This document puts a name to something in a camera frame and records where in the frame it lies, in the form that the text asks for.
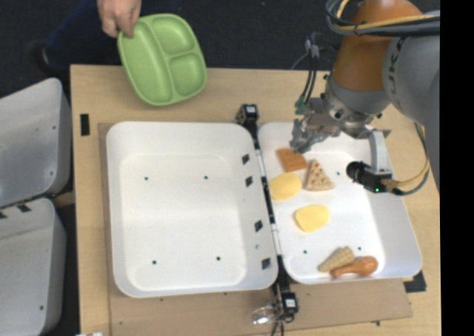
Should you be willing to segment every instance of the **hand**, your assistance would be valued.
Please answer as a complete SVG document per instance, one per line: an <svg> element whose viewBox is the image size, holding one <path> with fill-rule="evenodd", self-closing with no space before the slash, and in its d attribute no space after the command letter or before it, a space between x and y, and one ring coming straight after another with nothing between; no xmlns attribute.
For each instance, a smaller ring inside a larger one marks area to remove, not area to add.
<svg viewBox="0 0 474 336"><path fill-rule="evenodd" d="M128 37L133 37L141 0L97 0L97 9L106 34L116 38L122 30Z"/></svg>

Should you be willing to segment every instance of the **shoe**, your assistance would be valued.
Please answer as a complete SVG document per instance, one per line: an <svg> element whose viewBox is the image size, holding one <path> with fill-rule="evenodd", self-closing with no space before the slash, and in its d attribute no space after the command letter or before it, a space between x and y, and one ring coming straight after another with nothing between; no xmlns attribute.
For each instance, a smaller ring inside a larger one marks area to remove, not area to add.
<svg viewBox="0 0 474 336"><path fill-rule="evenodd" d="M42 78L55 77L60 81L69 81L68 71L52 68L44 58L45 42L41 40L31 41L27 45L25 57L30 69Z"/></svg>

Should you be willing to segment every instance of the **person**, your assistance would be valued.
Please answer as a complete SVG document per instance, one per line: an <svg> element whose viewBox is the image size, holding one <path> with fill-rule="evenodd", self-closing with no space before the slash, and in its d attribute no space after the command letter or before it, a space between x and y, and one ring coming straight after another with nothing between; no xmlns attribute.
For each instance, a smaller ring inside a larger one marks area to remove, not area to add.
<svg viewBox="0 0 474 336"><path fill-rule="evenodd" d="M26 58L42 78L69 81L71 64L120 64L116 38L133 37L140 16L176 11L179 0L81 0L46 38L28 43Z"/></svg>

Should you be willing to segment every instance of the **toy food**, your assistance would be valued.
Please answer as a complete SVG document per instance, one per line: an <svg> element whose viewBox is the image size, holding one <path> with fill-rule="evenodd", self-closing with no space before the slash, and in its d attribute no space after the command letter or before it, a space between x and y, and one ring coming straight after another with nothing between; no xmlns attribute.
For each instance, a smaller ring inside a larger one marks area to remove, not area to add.
<svg viewBox="0 0 474 336"><path fill-rule="evenodd" d="M305 189L306 190L329 190L334 187L334 183L327 177L320 163L313 159L310 164Z"/></svg>
<svg viewBox="0 0 474 336"><path fill-rule="evenodd" d="M293 172L299 169L306 169L308 161L301 153L294 153L290 148L277 149L281 164L285 172Z"/></svg>
<svg viewBox="0 0 474 336"><path fill-rule="evenodd" d="M320 272L329 272L330 270L352 263L355 259L351 248L345 246L329 256L329 258L319 266L318 270Z"/></svg>
<svg viewBox="0 0 474 336"><path fill-rule="evenodd" d="M301 179L292 172L285 172L275 177L268 184L270 196L276 201L285 201L297 195L303 183Z"/></svg>
<svg viewBox="0 0 474 336"><path fill-rule="evenodd" d="M296 223L305 232L320 229L330 219L329 209L322 204L312 204L302 207L295 212Z"/></svg>
<svg viewBox="0 0 474 336"><path fill-rule="evenodd" d="M370 275L377 270L378 261L372 256L357 257L352 263L341 266L330 271L334 277L340 277L347 273L356 273L358 275Z"/></svg>

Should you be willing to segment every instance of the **blue jeans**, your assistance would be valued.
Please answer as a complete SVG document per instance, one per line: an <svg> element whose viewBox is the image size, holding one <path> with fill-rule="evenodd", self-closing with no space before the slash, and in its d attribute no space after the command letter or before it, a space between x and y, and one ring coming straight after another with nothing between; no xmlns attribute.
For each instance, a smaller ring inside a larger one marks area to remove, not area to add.
<svg viewBox="0 0 474 336"><path fill-rule="evenodd" d="M171 13L179 0L141 0L140 16ZM68 72L71 64L120 65L117 39L102 31L96 0L82 0L47 38L48 64Z"/></svg>

